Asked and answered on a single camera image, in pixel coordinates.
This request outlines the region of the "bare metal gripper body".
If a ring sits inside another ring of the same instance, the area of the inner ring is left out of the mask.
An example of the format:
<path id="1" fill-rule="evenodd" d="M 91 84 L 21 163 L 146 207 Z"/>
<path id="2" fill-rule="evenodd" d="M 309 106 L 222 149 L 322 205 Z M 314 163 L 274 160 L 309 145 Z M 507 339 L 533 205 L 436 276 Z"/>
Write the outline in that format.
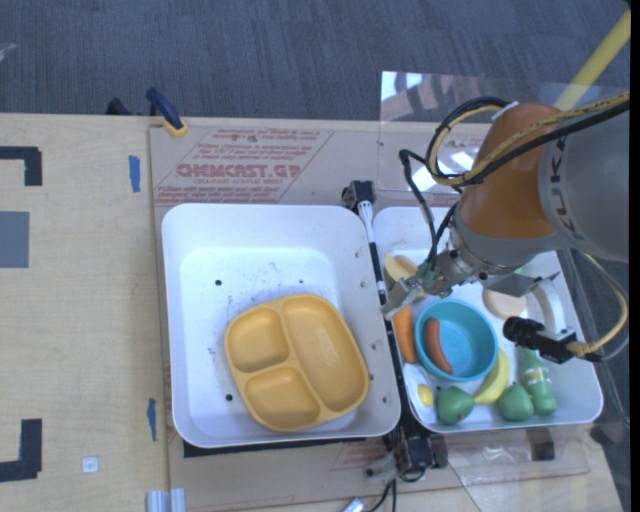
<path id="1" fill-rule="evenodd" d="M 447 297 L 456 286 L 484 281 L 501 274 L 501 267 L 478 259 L 466 248 L 445 249 L 428 257 L 415 277 L 427 295 Z"/>

